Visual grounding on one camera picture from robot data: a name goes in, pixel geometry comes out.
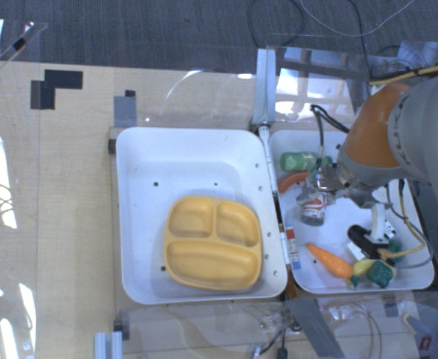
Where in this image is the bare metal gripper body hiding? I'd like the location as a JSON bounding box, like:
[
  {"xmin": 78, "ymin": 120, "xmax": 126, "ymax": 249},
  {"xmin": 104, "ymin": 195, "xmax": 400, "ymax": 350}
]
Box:
[{"xmin": 313, "ymin": 162, "xmax": 351, "ymax": 202}]

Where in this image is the red and white can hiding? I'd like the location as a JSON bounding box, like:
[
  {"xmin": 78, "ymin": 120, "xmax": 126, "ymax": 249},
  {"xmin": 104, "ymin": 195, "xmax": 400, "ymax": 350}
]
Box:
[{"xmin": 300, "ymin": 194, "xmax": 328, "ymax": 227}]

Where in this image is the red sausage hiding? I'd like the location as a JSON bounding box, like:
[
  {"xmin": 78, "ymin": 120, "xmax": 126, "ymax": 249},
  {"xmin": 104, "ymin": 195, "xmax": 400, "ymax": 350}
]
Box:
[{"xmin": 277, "ymin": 170, "xmax": 311, "ymax": 194}]

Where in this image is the white plastic tray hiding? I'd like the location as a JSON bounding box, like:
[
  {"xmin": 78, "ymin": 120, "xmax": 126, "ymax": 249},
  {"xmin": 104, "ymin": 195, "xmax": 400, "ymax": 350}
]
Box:
[
  {"xmin": 115, "ymin": 126, "xmax": 289, "ymax": 306},
  {"xmin": 269, "ymin": 129, "xmax": 436, "ymax": 295}
]

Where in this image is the green plastic bottle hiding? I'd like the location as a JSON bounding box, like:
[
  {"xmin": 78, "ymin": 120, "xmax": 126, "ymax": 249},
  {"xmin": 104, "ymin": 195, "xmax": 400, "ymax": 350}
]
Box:
[{"xmin": 279, "ymin": 151, "xmax": 334, "ymax": 174}]

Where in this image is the white printed packet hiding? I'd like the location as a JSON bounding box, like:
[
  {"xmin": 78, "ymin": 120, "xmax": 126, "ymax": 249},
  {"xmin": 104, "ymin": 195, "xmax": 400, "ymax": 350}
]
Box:
[{"xmin": 285, "ymin": 225, "xmax": 302, "ymax": 271}]

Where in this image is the small white box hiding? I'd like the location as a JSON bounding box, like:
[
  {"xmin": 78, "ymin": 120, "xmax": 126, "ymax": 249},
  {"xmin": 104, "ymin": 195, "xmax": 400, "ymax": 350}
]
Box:
[{"xmin": 346, "ymin": 241, "xmax": 365, "ymax": 262}]

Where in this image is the orange carrot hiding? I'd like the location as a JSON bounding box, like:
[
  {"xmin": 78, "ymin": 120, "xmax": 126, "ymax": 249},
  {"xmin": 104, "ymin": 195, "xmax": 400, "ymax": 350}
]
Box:
[{"xmin": 305, "ymin": 242, "xmax": 355, "ymax": 280}]

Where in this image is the white printed carton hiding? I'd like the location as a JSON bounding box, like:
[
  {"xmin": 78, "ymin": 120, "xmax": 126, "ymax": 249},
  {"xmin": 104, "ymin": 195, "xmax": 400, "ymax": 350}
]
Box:
[{"xmin": 383, "ymin": 218, "xmax": 398, "ymax": 241}]

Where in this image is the yellow and green toy corn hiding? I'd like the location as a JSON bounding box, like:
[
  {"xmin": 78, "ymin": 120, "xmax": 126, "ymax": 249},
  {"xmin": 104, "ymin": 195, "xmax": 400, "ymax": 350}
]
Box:
[{"xmin": 350, "ymin": 258, "xmax": 398, "ymax": 288}]

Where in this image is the small green toy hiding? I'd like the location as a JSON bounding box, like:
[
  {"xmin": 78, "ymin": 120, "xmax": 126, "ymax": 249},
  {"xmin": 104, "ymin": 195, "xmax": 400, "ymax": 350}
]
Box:
[{"xmin": 386, "ymin": 239, "xmax": 404, "ymax": 263}]

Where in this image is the yellow divided plate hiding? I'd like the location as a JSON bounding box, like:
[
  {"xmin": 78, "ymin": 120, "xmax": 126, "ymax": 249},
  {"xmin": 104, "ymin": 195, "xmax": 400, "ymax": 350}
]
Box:
[{"xmin": 162, "ymin": 195, "xmax": 264, "ymax": 292}]

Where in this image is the pale wood board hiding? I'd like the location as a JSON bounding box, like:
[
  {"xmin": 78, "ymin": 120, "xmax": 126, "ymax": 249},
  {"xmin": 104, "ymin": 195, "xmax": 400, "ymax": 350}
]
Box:
[{"xmin": 0, "ymin": 60, "xmax": 438, "ymax": 359}]

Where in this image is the black cylinder on white bracket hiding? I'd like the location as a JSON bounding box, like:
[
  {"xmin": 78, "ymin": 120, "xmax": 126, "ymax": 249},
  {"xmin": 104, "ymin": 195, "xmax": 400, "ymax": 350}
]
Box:
[{"xmin": 347, "ymin": 202, "xmax": 392, "ymax": 263}]

